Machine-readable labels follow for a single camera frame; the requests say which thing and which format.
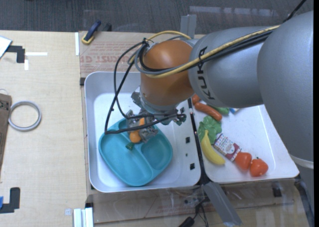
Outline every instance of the gray ring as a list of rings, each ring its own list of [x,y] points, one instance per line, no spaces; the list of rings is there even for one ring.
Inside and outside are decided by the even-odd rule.
[[[38,119],[37,121],[32,124],[31,126],[28,126],[28,127],[19,127],[17,125],[15,125],[12,121],[11,121],[11,113],[14,111],[14,109],[20,105],[29,105],[29,106],[32,106],[35,110],[37,110],[38,112]],[[41,121],[41,111],[40,111],[40,108],[38,107],[37,104],[31,102],[31,101],[19,101],[19,102],[16,102],[14,103],[11,108],[10,108],[10,114],[9,114],[9,124],[16,130],[18,131],[29,131],[29,130],[32,130],[32,129],[35,129],[39,124],[40,124],[40,121]]]

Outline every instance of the red tomato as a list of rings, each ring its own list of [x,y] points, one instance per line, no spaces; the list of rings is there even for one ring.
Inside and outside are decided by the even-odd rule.
[[[248,170],[252,156],[250,153],[239,152],[235,158],[236,165],[242,170]]]
[[[259,177],[268,171],[268,165],[262,159],[257,158],[251,161],[249,171],[252,177]]]

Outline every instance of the gray carpet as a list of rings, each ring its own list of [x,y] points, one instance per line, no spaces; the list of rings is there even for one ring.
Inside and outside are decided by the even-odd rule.
[[[180,30],[182,15],[196,14],[196,33],[281,23],[301,0],[0,0],[0,29],[87,30],[96,19],[113,31]],[[314,8],[307,0],[297,12]]]

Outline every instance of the orange carrot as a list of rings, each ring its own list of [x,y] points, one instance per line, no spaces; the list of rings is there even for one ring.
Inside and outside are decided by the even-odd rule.
[[[197,102],[200,101],[200,98],[199,96],[197,96],[197,94],[194,94],[192,97],[191,97],[191,102],[193,103],[193,105],[195,105]]]
[[[215,110],[214,108],[208,106],[208,105],[205,105],[205,104],[202,104],[202,103],[199,103],[197,102],[195,104],[195,109],[200,111],[200,112],[203,112],[211,117],[213,117],[216,121],[221,121],[222,119],[222,115],[220,114],[220,112],[218,112],[217,110]]]

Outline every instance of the white tray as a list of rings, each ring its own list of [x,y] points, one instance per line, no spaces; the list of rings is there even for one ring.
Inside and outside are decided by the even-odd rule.
[[[194,109],[196,126],[206,116]],[[280,139],[264,105],[243,108],[236,113],[223,116],[222,133],[238,144],[243,152],[259,157],[269,166],[267,173],[251,177],[248,171],[241,171],[233,162],[226,159],[225,165],[210,163],[203,155],[207,176],[218,183],[248,182],[255,180],[292,178],[299,174],[295,163]]]
[[[122,72],[117,75],[118,86],[123,75],[124,73]],[[129,73],[119,95],[119,102],[125,113],[130,109],[132,109],[135,114],[139,113],[140,108],[134,104],[131,99],[132,92],[135,91],[139,85],[140,73]],[[181,126],[173,122],[167,126],[157,124],[157,127],[166,135],[172,145],[173,157],[169,166],[147,185],[142,187],[129,187],[109,169],[98,149],[99,138],[104,133],[106,116],[114,97],[113,73],[91,73],[85,80],[84,88],[87,115],[89,177],[92,186],[96,190],[109,193],[177,188],[193,186],[199,181],[201,171],[187,101],[180,103],[178,106],[178,109],[181,107],[185,109],[185,114],[187,115],[185,123]],[[122,118],[123,116],[115,104],[109,127]],[[186,143],[186,137],[189,137],[189,143]]]

